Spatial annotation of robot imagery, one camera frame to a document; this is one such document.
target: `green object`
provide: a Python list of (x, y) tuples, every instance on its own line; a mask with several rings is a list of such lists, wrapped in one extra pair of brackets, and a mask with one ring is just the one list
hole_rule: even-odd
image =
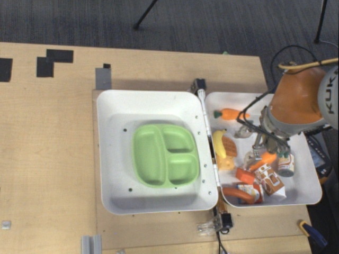
[(137, 178), (149, 187), (170, 188), (192, 183), (199, 175), (199, 157), (193, 135), (172, 124), (147, 124), (133, 135), (133, 166)]
[(219, 111), (214, 111), (214, 118), (217, 119), (218, 117), (220, 117), (222, 115), (221, 112)]

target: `black tape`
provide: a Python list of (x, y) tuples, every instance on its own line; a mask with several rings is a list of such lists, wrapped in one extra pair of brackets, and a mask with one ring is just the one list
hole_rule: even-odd
[(12, 58), (0, 58), (0, 82), (9, 82), (12, 75)]
[(73, 51), (47, 49), (47, 60), (49, 62), (73, 63)]
[(54, 63), (46, 57), (37, 57), (37, 77), (54, 77)]

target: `green plate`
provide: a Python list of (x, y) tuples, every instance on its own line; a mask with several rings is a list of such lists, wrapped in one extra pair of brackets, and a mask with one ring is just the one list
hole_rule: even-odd
[(199, 175), (199, 157), (193, 135), (172, 124), (147, 124), (133, 135), (133, 166), (149, 187), (170, 188), (192, 183)]

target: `yellow cable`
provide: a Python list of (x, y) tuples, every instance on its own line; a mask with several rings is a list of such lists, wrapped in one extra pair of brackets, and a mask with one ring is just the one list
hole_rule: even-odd
[(316, 61), (316, 62), (300, 64), (300, 65), (288, 65), (287, 66), (287, 65), (279, 64), (278, 67), (284, 70), (298, 70), (298, 69), (305, 69), (309, 67), (316, 67), (316, 66), (332, 64), (332, 63), (338, 63), (338, 58), (326, 59), (322, 61)]

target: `orange block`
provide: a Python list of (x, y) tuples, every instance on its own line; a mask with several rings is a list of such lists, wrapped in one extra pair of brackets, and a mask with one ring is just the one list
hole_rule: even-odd
[(253, 184), (255, 180), (255, 175), (252, 172), (244, 170), (242, 168), (237, 168), (235, 176), (238, 180), (241, 180), (243, 183), (246, 184)]

